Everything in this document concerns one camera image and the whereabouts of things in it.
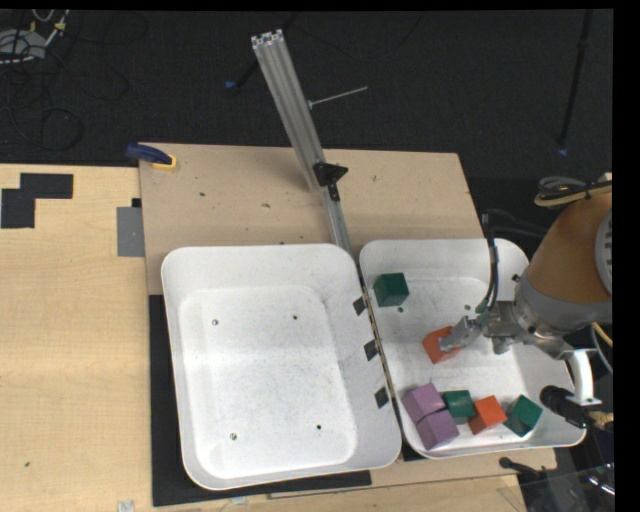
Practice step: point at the black cylinder on white bracket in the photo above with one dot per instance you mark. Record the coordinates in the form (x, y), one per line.
(567, 402)

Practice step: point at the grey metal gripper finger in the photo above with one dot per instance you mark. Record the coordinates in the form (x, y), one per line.
(463, 324)
(454, 342)

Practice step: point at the pale wood board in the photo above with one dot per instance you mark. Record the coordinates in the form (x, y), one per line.
(240, 200)

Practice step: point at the green cube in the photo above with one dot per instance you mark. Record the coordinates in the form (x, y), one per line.
(391, 290)
(524, 415)
(460, 404)

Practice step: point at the white plastic tray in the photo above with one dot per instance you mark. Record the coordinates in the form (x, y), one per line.
(270, 370)
(480, 370)

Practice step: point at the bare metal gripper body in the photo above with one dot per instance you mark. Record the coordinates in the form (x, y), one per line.
(505, 327)

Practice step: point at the orange cube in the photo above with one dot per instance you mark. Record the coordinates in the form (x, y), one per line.
(489, 413)
(434, 345)

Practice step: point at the purple cube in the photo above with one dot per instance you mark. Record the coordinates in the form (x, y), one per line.
(424, 400)
(438, 429)

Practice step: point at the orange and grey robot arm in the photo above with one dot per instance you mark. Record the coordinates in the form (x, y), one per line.
(565, 260)

